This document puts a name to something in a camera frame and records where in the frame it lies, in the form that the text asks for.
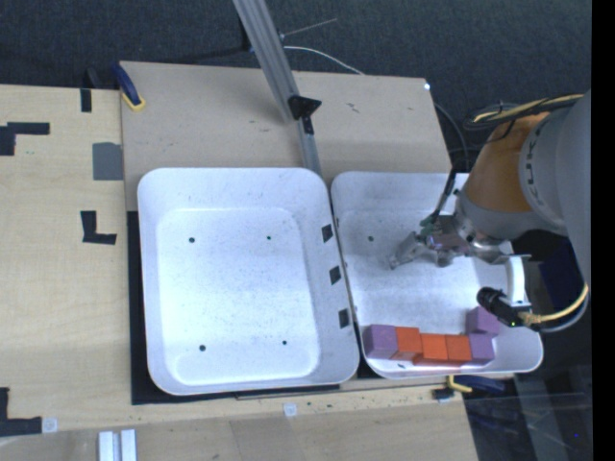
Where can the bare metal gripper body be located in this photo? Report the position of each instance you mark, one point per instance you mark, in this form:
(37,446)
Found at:
(451,240)

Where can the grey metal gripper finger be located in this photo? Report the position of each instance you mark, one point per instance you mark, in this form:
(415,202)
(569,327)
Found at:
(408,250)
(443,259)

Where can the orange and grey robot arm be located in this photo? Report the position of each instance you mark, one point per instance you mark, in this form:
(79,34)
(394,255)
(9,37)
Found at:
(552,171)

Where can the white plastic tray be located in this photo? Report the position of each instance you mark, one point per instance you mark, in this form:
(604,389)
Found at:
(413,300)
(230,296)

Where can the purple cube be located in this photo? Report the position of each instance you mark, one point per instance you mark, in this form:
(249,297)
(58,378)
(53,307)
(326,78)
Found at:
(482,347)
(380,338)
(482,321)

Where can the orange cube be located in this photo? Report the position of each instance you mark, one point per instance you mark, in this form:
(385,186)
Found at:
(459,347)
(409,339)
(435,345)

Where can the pale wood board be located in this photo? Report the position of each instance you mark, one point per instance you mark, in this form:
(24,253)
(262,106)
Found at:
(216,123)

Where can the black cylinder on white bracket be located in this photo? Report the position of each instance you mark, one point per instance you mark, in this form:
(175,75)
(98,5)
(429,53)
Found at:
(497,305)

